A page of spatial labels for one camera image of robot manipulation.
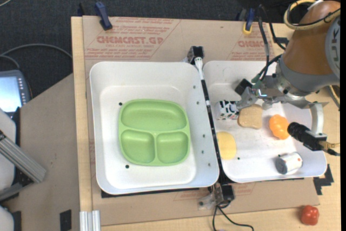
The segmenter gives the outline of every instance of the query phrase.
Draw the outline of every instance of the divided green plate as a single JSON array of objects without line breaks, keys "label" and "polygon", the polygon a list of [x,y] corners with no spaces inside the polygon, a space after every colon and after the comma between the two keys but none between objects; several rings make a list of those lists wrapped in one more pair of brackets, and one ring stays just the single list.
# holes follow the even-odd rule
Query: divided green plate
[{"label": "divided green plate", "polygon": [[122,154],[135,164],[172,166],[190,152],[190,125],[185,110],[165,100],[125,103],[118,120]]}]

